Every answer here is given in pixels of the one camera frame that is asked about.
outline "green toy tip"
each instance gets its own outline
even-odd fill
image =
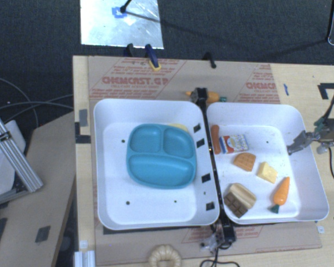
[[[271,212],[274,212],[275,214],[278,214],[278,209],[279,209],[279,205],[274,205],[274,206],[271,208]]]

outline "cardboard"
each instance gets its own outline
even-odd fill
[[[200,243],[211,236],[210,227],[174,230],[108,232],[96,214],[96,167],[92,110],[103,98],[188,100],[186,91],[207,87],[230,102],[279,103],[276,84],[268,64],[159,60],[162,69],[153,72],[145,58],[89,57],[89,95],[92,136],[92,178],[95,210],[96,265],[146,262],[160,244],[170,244],[183,259],[210,256]],[[264,253],[320,248],[314,222],[238,226],[237,241],[220,255]]]

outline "blue mark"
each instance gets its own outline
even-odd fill
[[[117,19],[122,19],[124,17],[127,17],[126,13],[121,13],[120,12],[120,7],[112,7],[111,13],[114,15],[115,18]]]
[[[286,85],[286,84],[283,84],[283,87],[284,87],[284,91],[286,92],[286,95],[289,96],[287,85]]]

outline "toy carrot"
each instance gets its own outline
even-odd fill
[[[289,180],[289,177],[286,177],[276,193],[274,193],[273,202],[275,205],[271,208],[271,212],[278,214],[279,206],[282,206],[284,203],[286,203],[289,191]]]

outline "white ring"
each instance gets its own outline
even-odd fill
[[[173,267],[181,267],[182,265],[179,253],[170,245],[160,245],[152,251],[149,257],[150,267],[158,267],[157,263],[164,260],[172,261]]]

